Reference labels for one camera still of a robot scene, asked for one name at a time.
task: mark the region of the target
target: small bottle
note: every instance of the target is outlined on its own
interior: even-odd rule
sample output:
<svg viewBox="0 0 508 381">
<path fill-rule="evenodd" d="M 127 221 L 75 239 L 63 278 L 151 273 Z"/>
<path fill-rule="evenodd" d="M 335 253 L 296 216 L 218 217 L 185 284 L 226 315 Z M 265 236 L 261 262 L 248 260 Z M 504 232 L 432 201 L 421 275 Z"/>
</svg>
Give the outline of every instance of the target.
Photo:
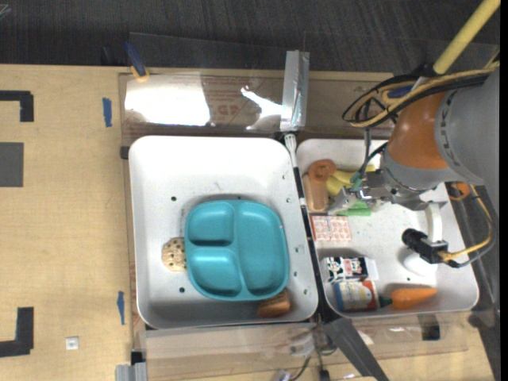
<svg viewBox="0 0 508 381">
<path fill-rule="evenodd" d="M 340 281 L 333 285 L 341 312 L 376 310 L 391 304 L 391 299 L 378 296 L 372 281 Z"/>
</svg>

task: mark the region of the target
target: gray carpet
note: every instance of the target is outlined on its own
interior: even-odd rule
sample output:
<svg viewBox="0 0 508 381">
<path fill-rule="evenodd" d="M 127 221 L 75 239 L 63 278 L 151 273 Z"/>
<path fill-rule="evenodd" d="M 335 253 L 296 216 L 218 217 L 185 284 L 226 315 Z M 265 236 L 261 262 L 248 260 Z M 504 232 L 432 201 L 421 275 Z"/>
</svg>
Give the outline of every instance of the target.
<svg viewBox="0 0 508 381">
<path fill-rule="evenodd" d="M 481 1 L 0 0 L 12 10 L 0 63 L 96 65 L 104 45 L 122 61 L 129 33 L 149 33 L 304 48 L 313 69 L 398 74 L 435 60 Z M 457 66 L 483 64 L 500 43 L 499 13 L 474 42 Z"/>
</svg>

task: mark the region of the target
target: yellow pole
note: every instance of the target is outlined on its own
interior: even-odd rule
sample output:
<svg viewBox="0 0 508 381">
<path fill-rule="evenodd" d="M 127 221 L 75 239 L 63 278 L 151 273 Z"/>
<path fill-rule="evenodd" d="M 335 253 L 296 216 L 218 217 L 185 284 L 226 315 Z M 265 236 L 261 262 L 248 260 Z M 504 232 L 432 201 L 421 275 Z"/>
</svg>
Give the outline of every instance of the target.
<svg viewBox="0 0 508 381">
<path fill-rule="evenodd" d="M 501 5 L 501 0 L 483 0 L 475 12 L 469 17 L 459 33 L 433 65 L 438 75 L 443 75 L 453 65 L 459 55 L 473 40 L 479 30 L 487 23 L 492 14 Z"/>
</svg>

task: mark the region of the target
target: white sink basin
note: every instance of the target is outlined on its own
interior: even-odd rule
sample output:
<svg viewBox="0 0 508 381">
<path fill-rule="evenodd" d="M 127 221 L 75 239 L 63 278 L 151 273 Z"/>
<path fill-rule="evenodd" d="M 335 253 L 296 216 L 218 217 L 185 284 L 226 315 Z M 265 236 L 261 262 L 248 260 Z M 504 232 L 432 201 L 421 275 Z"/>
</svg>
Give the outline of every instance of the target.
<svg viewBox="0 0 508 381">
<path fill-rule="evenodd" d="M 291 158 L 267 138 L 142 137 L 129 151 L 137 270 L 137 305 L 153 328 L 296 322 L 318 307 L 318 292 Z M 210 200 L 261 202 L 281 218 L 289 253 L 288 314 L 256 316 L 258 302 L 224 302 L 195 290 L 187 271 L 161 259 L 183 237 L 191 209 Z"/>
</svg>

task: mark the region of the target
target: metal bracket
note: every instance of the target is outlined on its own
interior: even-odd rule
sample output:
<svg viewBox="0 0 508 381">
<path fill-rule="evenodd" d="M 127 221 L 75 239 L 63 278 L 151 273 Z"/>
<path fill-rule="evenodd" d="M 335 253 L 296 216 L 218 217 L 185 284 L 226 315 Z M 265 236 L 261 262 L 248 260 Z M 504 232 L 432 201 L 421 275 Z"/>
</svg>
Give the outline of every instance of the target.
<svg viewBox="0 0 508 381">
<path fill-rule="evenodd" d="M 288 51 L 284 71 L 283 112 L 280 131 L 288 132 L 305 125 L 309 90 L 308 52 Z"/>
<path fill-rule="evenodd" d="M 146 363 L 136 363 L 132 367 L 119 364 L 115 371 L 115 381 L 148 381 Z"/>
</svg>

